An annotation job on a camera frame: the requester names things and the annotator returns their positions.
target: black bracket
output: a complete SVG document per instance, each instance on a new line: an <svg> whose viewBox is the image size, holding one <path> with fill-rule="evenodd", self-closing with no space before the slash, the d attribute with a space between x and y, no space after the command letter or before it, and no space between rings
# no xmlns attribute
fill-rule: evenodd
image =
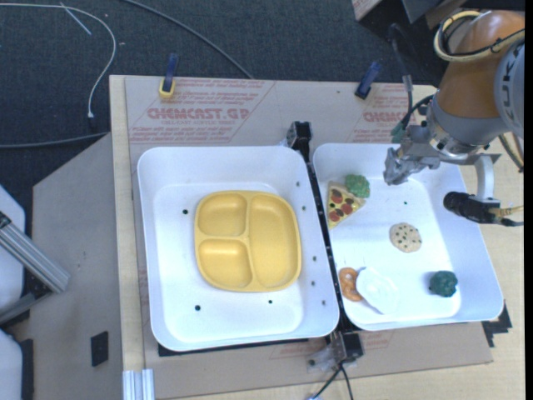
<svg viewBox="0 0 533 400"><path fill-rule="evenodd" d="M324 211L324 204L322 203L321 191L318 185L318 179L316 178L315 168L312 165L310 158L309 142L312 139L312 129L309 122L293 122L286 135L286 142L288 147L295 151L300 152L303 156L304 162L307 167L307 175L311 183L311 190L313 197L315 198L316 211L321 225L322 236L324 238L324 244L326 245L326 253L330 264L331 276L333 277L333 284L335 286L336 298L339 309L341 311L340 322L337 326L337 330L341 332L353 332L359 330L344 311L344 303L341 295L341 284L339 283L336 275L335 260L333 258L333 252L331 250L331 240L329 234L329 228L327 227L326 213Z"/></svg>
<svg viewBox="0 0 533 400"><path fill-rule="evenodd" d="M365 354L359 334L336 330L326 337L326 346L307 358L308 372L325 372L339 363L354 363Z"/></svg>
<svg viewBox="0 0 533 400"><path fill-rule="evenodd" d="M486 341L489 343L489 347L493 348L495 333L508 333L509 329L513 327L511 324L511 318L507 312L507 306L504 304L503 310L497 320L483 322L482 325L483 330L485 331Z"/></svg>
<svg viewBox="0 0 533 400"><path fill-rule="evenodd" d="M50 288L43 281L35 277L26 268L24 268L24 291L25 293L31 293L36 299L52 293Z"/></svg>
<svg viewBox="0 0 533 400"><path fill-rule="evenodd" d="M26 339L18 343L22 351L22 400L32 400L34 387L33 340Z"/></svg>
<svg viewBox="0 0 533 400"><path fill-rule="evenodd" d="M102 332L91 337L91 365L98 366L109 359L109 333Z"/></svg>

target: blue clamp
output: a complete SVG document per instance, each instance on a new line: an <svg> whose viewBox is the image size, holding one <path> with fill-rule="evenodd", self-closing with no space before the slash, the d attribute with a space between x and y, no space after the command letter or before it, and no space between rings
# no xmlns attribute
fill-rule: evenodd
<svg viewBox="0 0 533 400"><path fill-rule="evenodd" d="M161 98L170 98L174 94L174 89L176 88L174 75L176 74L179 61L180 57L177 56L177 53L170 54L170 57L168 58L167 74L159 84L159 96Z"/></svg>
<svg viewBox="0 0 533 400"><path fill-rule="evenodd" d="M368 68L368 71L366 72L365 77L363 77L363 79L359 83L357 90L355 91L355 95L357 97L361 99L366 99L371 89L370 85L376 78L377 74L379 74L380 70L381 70L381 65L377 62L373 62L370 68Z"/></svg>

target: yellow divided plate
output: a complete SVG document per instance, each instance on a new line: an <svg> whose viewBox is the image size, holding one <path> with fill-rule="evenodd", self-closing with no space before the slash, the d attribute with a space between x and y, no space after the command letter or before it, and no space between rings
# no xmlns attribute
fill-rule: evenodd
<svg viewBox="0 0 533 400"><path fill-rule="evenodd" d="M198 204L194 234L200 273L216 288L271 292L288 287L300 275L296 215L275 194L209 194Z"/></svg>

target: toy broccoli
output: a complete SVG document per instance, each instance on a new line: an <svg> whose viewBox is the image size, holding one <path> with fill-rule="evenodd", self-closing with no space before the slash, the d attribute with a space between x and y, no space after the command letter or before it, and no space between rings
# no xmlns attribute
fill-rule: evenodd
<svg viewBox="0 0 533 400"><path fill-rule="evenodd" d="M456 292L457 277L451 271L437 271L430 279L430 290L449 298Z"/></svg>
<svg viewBox="0 0 533 400"><path fill-rule="evenodd" d="M345 185L348 191L356 197L368 198L370 196L370 183L362 175L347 175Z"/></svg>

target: table surface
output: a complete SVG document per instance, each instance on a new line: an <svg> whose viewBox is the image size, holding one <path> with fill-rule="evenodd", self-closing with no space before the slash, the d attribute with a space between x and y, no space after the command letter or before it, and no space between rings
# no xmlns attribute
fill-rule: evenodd
<svg viewBox="0 0 533 400"><path fill-rule="evenodd" d="M124 77L112 76L110 88L123 370L140 371L144 368L144 352ZM497 141L491 145L491 151L505 154ZM474 168L462 167L461 171L468 191L475 191ZM516 167L506 155L502 155L495 165L495 196L501 200L504 208L523 203L523 176L517 172ZM512 322L512 328L508 333L495 335L495 347L491 349L494 362L486 365L351 379L351 389L357 400L526 398L524 229L523 227L481 226L481 231ZM196 400L273 400L279 398L303 400L316 393L321 386L322 383L313 383L190 398ZM322 400L348 399L346 382L337 379L324 391L321 398Z"/></svg>

